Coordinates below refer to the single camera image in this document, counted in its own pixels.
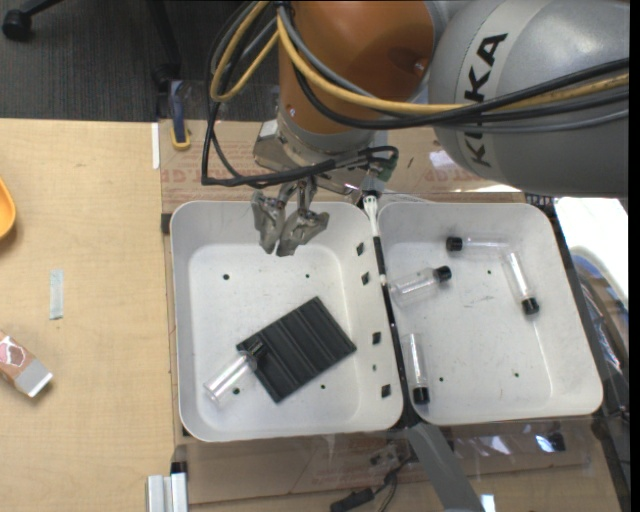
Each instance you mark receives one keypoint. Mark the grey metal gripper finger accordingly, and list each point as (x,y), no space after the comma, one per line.
(300,230)
(267,222)

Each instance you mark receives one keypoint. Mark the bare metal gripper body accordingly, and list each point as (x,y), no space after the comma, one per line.
(272,150)

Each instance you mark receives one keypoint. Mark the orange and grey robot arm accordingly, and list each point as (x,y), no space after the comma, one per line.
(530,100)

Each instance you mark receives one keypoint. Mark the white plastic tray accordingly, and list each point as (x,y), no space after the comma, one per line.
(280,280)
(480,350)

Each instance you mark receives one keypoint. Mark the black ribbed flat panel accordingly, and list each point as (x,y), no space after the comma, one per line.
(300,345)

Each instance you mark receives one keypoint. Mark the clear plastic bottle black cap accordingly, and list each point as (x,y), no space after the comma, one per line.
(227,377)
(520,285)
(480,245)
(415,365)
(417,285)

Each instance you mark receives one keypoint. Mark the brown cardboard board red print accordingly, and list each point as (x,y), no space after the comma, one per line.
(235,470)

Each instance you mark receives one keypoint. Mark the orange plate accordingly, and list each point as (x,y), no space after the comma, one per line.
(5,210)

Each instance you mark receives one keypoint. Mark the brown and white carton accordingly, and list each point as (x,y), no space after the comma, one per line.
(22,370)

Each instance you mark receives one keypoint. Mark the black chair base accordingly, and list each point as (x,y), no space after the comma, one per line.
(15,25)

